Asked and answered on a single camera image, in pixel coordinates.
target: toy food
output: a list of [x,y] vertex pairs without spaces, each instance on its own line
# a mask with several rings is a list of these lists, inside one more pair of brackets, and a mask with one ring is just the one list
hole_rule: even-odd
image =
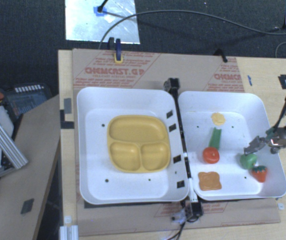
[[212,146],[209,146],[203,150],[203,159],[206,163],[215,164],[220,160],[219,151]]
[[264,166],[264,165],[255,166],[251,170],[252,176],[258,182],[261,182],[261,183],[265,182],[265,180],[267,178],[267,172],[268,172],[268,168],[266,166]]
[[211,118],[216,126],[221,126],[226,121],[224,115],[222,115],[221,113],[213,113]]
[[199,188],[203,191],[220,190],[222,185],[220,183],[220,175],[215,171],[199,172]]
[[244,169],[249,170],[255,166],[257,159],[258,159],[257,155],[251,153],[248,155],[245,155],[245,154],[241,155],[241,158],[239,161]]

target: strawberry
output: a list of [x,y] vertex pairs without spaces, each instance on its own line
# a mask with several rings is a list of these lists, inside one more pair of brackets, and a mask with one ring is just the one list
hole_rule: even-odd
[[251,170],[252,176],[258,181],[258,182],[265,182],[267,177],[268,168],[264,165],[255,166]]

